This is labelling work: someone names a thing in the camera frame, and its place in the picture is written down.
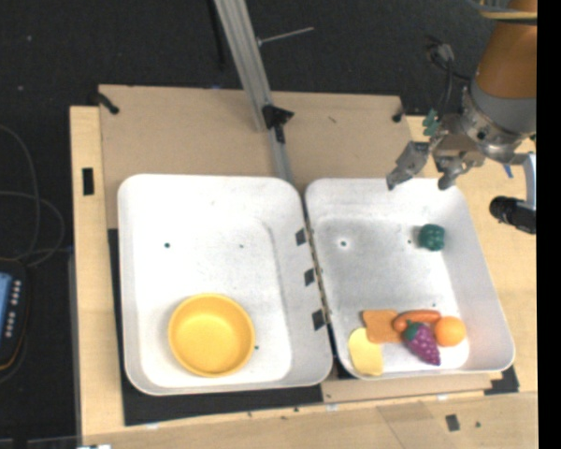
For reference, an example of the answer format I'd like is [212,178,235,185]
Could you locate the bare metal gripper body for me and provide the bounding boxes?
[429,105,532,164]

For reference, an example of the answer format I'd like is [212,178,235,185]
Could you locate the green broccoli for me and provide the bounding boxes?
[418,224,446,253]

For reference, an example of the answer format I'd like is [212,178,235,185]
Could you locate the white plastic tray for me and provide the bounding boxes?
[116,173,334,397]
[303,177,516,381]

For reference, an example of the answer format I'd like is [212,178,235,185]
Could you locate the orange sausage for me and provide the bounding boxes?
[392,310,442,334]

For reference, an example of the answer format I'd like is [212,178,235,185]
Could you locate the orange fruit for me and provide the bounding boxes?
[433,316,468,348]

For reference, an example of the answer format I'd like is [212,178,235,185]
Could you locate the orange bread slice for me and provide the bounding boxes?
[361,309,403,345]

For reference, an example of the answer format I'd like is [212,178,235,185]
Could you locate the purple grapes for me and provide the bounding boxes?
[402,321,441,367]

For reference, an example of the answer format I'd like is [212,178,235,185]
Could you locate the pale yellow slice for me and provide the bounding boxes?
[348,327,384,377]

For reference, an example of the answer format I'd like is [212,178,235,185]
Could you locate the brown cardboard board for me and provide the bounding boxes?
[97,83,504,404]

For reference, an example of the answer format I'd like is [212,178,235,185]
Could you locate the yellow bowl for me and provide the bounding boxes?
[167,293,257,378]

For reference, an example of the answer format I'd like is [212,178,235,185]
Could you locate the black cylinder on white bracket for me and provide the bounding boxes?
[489,152,538,236]

